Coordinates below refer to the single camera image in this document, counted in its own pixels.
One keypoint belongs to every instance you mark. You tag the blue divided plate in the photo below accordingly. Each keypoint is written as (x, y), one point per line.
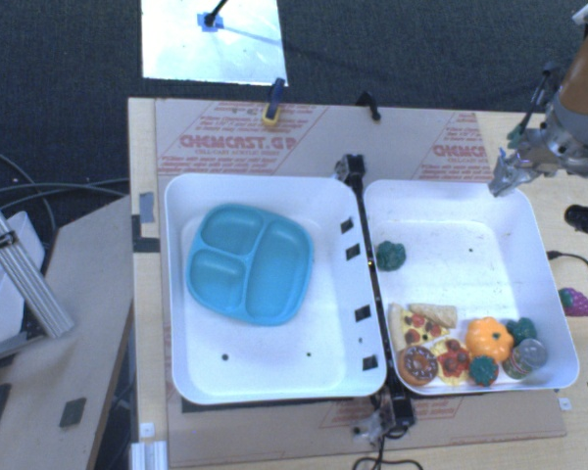
(274, 272)

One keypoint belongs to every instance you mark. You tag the brown sprinkled doughnut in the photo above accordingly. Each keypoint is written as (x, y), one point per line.
(418, 365)

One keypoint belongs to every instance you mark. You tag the small green labelled can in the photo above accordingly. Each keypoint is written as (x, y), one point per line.
(525, 359)

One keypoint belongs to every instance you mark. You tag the white plastic tray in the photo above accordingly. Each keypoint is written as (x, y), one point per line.
(470, 272)
(274, 360)

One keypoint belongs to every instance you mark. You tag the red strawberry with green top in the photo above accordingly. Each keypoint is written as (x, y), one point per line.
(483, 371)

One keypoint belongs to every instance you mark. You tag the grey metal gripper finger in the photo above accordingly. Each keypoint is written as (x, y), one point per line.
(499, 179)
(520, 174)

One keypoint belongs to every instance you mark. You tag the purple grapes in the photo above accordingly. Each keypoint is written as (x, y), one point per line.
(577, 303)

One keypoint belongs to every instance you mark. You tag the pizza slice with red toppings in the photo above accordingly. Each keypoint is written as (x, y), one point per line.
(411, 328)

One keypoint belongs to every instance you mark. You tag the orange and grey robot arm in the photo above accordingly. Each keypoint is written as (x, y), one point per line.
(583, 71)

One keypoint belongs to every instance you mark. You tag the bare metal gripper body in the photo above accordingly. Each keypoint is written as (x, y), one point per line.
(556, 151)

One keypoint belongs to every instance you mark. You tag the thin black rod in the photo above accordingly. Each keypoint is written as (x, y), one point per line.
(372, 272)

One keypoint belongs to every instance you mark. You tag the brown cardboard board red print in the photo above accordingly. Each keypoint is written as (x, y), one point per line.
(411, 135)

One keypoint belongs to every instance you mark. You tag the yellow pizza piece red toppings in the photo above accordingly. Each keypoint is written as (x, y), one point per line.
(453, 360)

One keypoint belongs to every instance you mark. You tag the green broccoli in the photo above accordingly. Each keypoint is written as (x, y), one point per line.
(522, 331)
(391, 256)

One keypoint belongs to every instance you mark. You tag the orange pumpkin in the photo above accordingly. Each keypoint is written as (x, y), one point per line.
(489, 338)

